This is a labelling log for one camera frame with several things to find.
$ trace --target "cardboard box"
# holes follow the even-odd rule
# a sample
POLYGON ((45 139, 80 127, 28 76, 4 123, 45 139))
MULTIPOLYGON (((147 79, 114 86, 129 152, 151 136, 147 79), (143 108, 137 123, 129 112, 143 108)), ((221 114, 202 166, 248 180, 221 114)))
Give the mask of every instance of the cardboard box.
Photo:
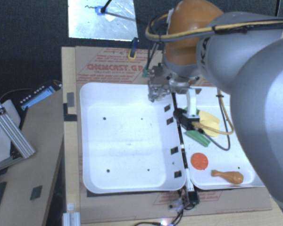
MULTIPOLYGON (((81 223, 122 221, 146 218, 166 218, 177 215, 169 204, 178 198, 177 192, 92 194, 82 179, 82 138, 80 120, 80 89, 88 82, 146 84, 142 69, 147 61, 147 50, 138 50, 134 61, 127 59, 125 48, 75 48, 76 102, 78 119, 79 190, 81 223)), ((152 65, 161 62, 161 51, 156 52, 152 65)), ((211 86, 199 77, 195 86, 211 86)), ((215 190, 199 193, 200 203, 185 215, 219 214, 271 210, 265 187, 215 190)))

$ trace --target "white tray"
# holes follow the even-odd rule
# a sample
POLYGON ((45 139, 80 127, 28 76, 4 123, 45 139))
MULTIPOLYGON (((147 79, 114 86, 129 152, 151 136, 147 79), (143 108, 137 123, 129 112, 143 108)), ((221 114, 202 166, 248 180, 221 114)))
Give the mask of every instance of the white tray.
POLYGON ((176 122, 167 125, 174 111, 171 96, 152 103, 147 85, 88 83, 80 100, 88 190, 169 191, 184 185, 176 122))
MULTIPOLYGON (((220 129, 225 131, 222 115, 219 108, 218 98, 216 97, 216 88, 201 87, 201 92, 196 96, 197 108, 206 111, 220 120, 220 129)), ((224 95, 224 104, 228 115, 230 116, 230 97, 224 95)), ((178 106, 185 108, 187 105, 186 96, 176 95, 178 106)), ((208 147, 204 147, 198 142, 194 141, 187 135, 183 134, 187 161, 190 168, 190 178, 192 183, 203 190, 212 189, 227 189, 227 188, 240 188, 240 187, 260 187, 264 186, 259 176, 256 174, 248 158, 246 157, 236 134, 230 135, 231 149, 223 151, 212 142, 208 147), (197 170, 191 164, 191 157, 194 153, 203 153, 208 158, 208 167, 205 170, 197 170), (227 182, 221 177, 212 177, 211 171, 238 171, 244 176, 243 183, 234 185, 227 182)), ((213 137, 221 146, 227 148, 227 137, 219 135, 213 137)))

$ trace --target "silver metal plate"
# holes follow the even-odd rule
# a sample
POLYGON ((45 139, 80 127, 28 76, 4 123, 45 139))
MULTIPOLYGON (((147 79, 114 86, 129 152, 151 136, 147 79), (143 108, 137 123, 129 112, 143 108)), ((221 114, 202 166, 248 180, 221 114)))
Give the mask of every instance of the silver metal plate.
POLYGON ((98 14, 108 0, 68 0, 70 38, 132 41, 137 35, 133 0, 112 0, 106 14, 98 14))

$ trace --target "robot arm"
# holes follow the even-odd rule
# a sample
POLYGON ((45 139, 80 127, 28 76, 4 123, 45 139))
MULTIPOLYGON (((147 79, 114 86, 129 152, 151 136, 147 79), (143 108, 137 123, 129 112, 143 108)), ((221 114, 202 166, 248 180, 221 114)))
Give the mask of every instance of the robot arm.
POLYGON ((184 0, 168 23, 168 35, 146 31, 167 42, 162 63, 148 71, 149 100, 185 94, 200 73, 230 94, 239 142, 283 211, 283 19, 184 0))

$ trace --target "dark floor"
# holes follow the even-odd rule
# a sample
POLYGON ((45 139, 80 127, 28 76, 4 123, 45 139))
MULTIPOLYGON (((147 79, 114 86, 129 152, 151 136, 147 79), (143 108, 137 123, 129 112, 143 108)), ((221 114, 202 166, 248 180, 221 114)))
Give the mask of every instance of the dark floor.
MULTIPOLYGON (((148 47, 144 36, 146 23, 156 14, 173 8, 179 1, 134 0, 139 48, 148 47)), ((224 12, 239 10, 272 16, 277 4, 277 0, 209 1, 224 12)), ((283 16, 283 0, 279 16, 283 16)), ((129 42, 70 39, 67 20, 67 0, 0 0, 0 97, 13 89, 36 88, 53 79, 60 81, 62 46, 129 46, 129 42)), ((15 103, 20 97, 18 92, 5 98, 12 98, 15 103)), ((62 205, 61 186, 62 183, 58 183, 54 196, 57 205, 62 205)), ((50 213, 53 220, 57 216, 60 216, 58 212, 50 213)))

